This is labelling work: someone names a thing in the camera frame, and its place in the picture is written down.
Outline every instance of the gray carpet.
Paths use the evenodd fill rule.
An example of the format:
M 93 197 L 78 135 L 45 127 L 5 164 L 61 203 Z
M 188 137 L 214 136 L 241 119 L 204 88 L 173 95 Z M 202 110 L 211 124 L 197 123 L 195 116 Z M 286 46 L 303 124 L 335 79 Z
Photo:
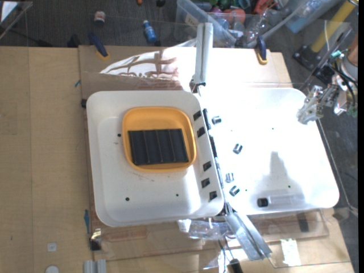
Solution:
M 171 24 L 176 19 L 176 0 L 166 0 L 162 16 L 159 16 L 156 0 L 143 0 L 141 6 L 137 5 L 136 0 L 27 1 L 33 1 L 33 6 L 26 17 L 16 24 L 14 31 L 27 34 L 30 39 L 27 40 L 16 32 L 9 32 L 0 40 L 0 45 L 26 46 L 28 44 L 33 47 L 37 46 L 37 40 L 44 40 L 54 47 L 67 47 L 69 39 L 74 34 L 78 36 L 81 44 L 89 44 L 88 33 L 94 32 L 106 45 L 146 46 L 148 43 L 143 36 L 142 26 L 145 19 L 150 20 L 158 31 L 163 32 L 163 39 L 161 39 L 163 46 L 177 43 Z M 341 4 L 329 10 L 321 19 L 329 20 L 340 6 Z M 93 23 L 94 13 L 98 10 L 106 13 L 103 27 L 96 27 Z M 343 47 L 349 45 L 358 31 L 358 9 L 355 9 L 346 21 L 350 23 L 353 32 L 344 42 Z M 305 44 L 307 38 L 314 39 L 316 35 L 317 33 L 310 27 L 298 34 L 293 34 L 282 27 L 266 41 L 271 51 L 283 53 L 293 82 L 303 83 L 310 72 L 295 61 L 292 55 Z M 316 78 L 313 78 L 313 83 L 322 85 Z M 349 205 L 358 208 L 358 120 L 347 114 L 338 117 L 330 109 L 325 109 L 325 116 L 321 123 L 333 154 L 332 166 L 341 192 L 336 208 L 346 208 Z M 358 218 L 352 213 L 348 215 L 348 218 L 340 219 L 340 225 L 355 272 L 358 273 Z

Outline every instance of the plastic storage box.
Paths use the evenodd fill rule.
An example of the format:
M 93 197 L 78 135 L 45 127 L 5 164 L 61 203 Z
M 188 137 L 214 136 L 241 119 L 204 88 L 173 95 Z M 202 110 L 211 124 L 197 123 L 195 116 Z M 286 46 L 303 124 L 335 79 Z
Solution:
M 281 0 L 283 7 L 276 11 L 278 15 L 268 21 L 267 27 L 262 33 L 264 38 L 269 37 L 281 26 L 286 25 L 296 33 L 309 25 L 315 19 L 342 0 Z M 212 15 L 198 8 L 191 0 L 177 0 L 176 22 L 196 27 L 198 23 L 210 22 L 214 26 L 214 41 L 219 46 L 232 47 L 235 45 L 235 36 L 223 28 Z

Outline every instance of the white round object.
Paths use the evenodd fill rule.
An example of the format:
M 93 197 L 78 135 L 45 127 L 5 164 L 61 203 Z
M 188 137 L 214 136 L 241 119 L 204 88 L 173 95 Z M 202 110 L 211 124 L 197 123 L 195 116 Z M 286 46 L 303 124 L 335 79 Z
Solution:
M 47 269 L 45 270 L 45 273 L 59 273 L 59 269 L 57 266 L 55 265 L 50 265 L 47 267 Z

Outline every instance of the blue bottle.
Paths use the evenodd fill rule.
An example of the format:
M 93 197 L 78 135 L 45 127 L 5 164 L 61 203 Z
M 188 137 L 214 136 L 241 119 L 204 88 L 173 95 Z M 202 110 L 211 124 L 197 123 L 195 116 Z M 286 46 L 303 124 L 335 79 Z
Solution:
M 144 20 L 144 33 L 147 36 L 147 40 L 150 43 L 154 43 L 157 40 L 153 27 L 150 26 L 149 21 Z

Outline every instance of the white tray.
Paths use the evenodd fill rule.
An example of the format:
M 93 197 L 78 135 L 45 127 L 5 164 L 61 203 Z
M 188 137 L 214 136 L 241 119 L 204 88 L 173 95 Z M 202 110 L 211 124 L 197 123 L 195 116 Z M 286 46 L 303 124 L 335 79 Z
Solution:
M 232 207 L 252 215 L 336 205 L 339 191 L 317 124 L 296 118 L 305 95 L 293 88 L 230 86 L 210 82 L 204 97 L 209 115 L 222 119 L 211 131 L 223 178 L 234 175 L 224 184 Z M 237 143 L 240 154 L 233 152 Z M 239 192 L 232 196 L 234 186 Z M 259 198 L 268 206 L 259 207 Z
M 195 162 L 185 171 L 141 172 L 126 160 L 121 134 L 124 113 L 140 106 L 170 106 L 189 116 L 195 131 Z M 224 205 L 198 99 L 185 91 L 109 91 L 92 94 L 86 104 L 96 212 L 109 226 L 127 226 L 215 216 Z M 203 164 L 212 166 L 204 171 Z M 201 181 L 209 179 L 202 187 Z M 210 200 L 210 194 L 216 198 Z

